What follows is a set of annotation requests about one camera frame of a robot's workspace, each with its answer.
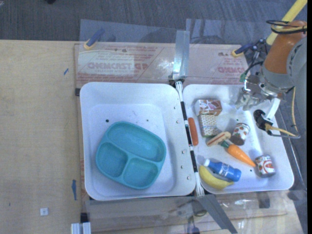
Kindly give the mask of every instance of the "blue bottle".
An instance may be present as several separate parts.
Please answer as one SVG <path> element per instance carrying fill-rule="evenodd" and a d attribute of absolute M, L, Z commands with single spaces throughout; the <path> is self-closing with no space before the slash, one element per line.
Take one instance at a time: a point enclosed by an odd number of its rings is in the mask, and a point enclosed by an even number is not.
<path fill-rule="evenodd" d="M 232 166 L 222 163 L 222 162 L 212 162 L 210 159 L 206 159 L 204 166 L 209 167 L 216 174 L 219 174 L 222 177 L 228 178 L 234 182 L 239 181 L 242 172 L 233 168 Z"/>

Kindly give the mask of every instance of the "can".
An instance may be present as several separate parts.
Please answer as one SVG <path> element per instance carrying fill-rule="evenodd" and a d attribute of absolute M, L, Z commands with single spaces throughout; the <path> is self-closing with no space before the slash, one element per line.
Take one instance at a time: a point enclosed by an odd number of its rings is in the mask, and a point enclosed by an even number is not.
<path fill-rule="evenodd" d="M 247 124 L 240 122 L 236 124 L 230 141 L 237 146 L 242 146 L 244 145 L 249 132 L 250 127 Z"/>
<path fill-rule="evenodd" d="M 276 173 L 270 155 L 259 156 L 255 162 L 261 177 L 270 177 Z"/>

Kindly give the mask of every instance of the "orange carrot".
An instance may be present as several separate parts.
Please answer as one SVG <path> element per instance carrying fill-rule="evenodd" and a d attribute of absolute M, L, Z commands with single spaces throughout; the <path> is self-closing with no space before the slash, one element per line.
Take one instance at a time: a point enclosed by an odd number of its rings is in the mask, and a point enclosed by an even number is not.
<path fill-rule="evenodd" d="M 228 147 L 228 153 L 232 155 L 233 157 L 239 159 L 240 161 L 243 161 L 246 164 L 255 167 L 255 163 L 238 146 L 231 144 Z"/>

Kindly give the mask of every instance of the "blue plate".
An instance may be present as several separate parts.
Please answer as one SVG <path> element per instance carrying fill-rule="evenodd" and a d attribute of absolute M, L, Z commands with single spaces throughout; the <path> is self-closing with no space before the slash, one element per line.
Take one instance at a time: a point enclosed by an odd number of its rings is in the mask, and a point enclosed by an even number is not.
<path fill-rule="evenodd" d="M 135 189 L 146 189 L 157 179 L 166 146 L 152 132 L 126 121 L 112 124 L 96 154 L 98 169 L 110 179 Z"/>

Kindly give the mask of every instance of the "banana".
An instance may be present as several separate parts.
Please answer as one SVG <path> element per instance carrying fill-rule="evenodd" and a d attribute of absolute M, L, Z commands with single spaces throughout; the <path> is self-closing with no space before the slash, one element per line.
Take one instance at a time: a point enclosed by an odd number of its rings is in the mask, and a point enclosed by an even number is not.
<path fill-rule="evenodd" d="M 227 182 L 213 176 L 205 166 L 199 167 L 199 175 L 207 185 L 210 185 L 217 190 L 223 190 L 225 187 L 234 184 L 233 181 Z"/>

